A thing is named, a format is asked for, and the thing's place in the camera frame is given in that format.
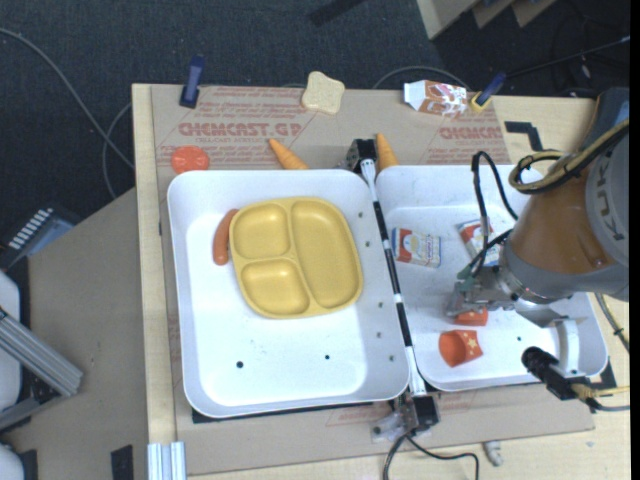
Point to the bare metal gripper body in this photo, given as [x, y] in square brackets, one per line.
[500, 290]

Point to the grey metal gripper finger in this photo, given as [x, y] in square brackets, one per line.
[481, 306]
[455, 305]

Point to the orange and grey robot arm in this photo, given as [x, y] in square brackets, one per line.
[560, 233]

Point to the small orange block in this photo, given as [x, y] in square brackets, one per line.
[474, 318]

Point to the white plastic tray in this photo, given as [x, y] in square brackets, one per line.
[280, 358]
[430, 298]

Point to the orange fries box with star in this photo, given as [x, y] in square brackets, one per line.
[457, 349]

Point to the red and white carton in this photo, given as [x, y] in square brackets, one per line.
[472, 235]

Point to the white carton blue red print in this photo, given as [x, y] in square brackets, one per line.
[416, 248]

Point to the thin black and white rod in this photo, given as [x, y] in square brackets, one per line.
[391, 263]

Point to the yellow divided plate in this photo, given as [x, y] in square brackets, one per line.
[320, 253]

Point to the orange carrot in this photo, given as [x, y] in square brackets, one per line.
[286, 157]
[386, 153]

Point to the orange and white carton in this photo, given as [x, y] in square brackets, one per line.
[440, 99]

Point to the orange sausage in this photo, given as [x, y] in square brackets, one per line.
[220, 248]

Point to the beige bread slice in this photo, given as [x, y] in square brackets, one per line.
[323, 93]

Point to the brown cardboard board red print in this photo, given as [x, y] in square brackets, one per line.
[240, 133]

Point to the orange round tomato slice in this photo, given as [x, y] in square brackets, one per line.
[190, 160]

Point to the black cylinder on white bracket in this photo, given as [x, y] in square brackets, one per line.
[550, 374]

